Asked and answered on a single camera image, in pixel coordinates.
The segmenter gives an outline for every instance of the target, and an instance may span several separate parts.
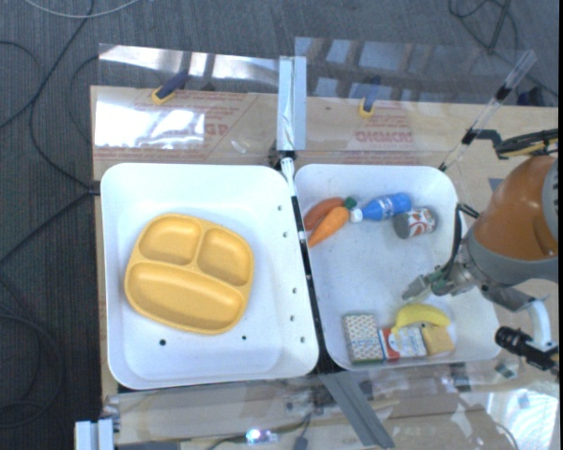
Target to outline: yellow divided plate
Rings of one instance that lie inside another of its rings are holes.
[[[202,218],[165,214],[131,252],[125,294],[141,314],[175,328],[220,334],[242,317],[254,258],[244,238]]]

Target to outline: blue and yellow clamp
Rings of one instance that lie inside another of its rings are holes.
[[[175,90],[186,86],[186,82],[190,79],[187,70],[181,70],[179,73],[170,78],[162,86],[152,92],[152,101],[157,105],[162,105],[175,96]]]
[[[379,92],[379,86],[382,79],[379,75],[372,77],[371,81],[367,84],[368,90],[360,102],[358,103],[358,114],[363,118],[369,118],[373,115],[373,104]]]

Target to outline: yellow sponge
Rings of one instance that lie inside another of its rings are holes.
[[[421,335],[428,355],[436,355],[438,353],[452,352],[454,343],[450,338],[447,328],[430,323],[421,324]]]

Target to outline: white bottle cap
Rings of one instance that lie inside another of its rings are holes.
[[[361,212],[360,208],[353,208],[350,211],[350,221],[359,223],[363,219],[363,212]]]

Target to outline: banana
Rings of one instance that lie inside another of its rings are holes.
[[[395,334],[400,328],[417,322],[427,322],[438,326],[450,325],[449,316],[440,308],[416,303],[405,305],[398,311],[392,333]]]

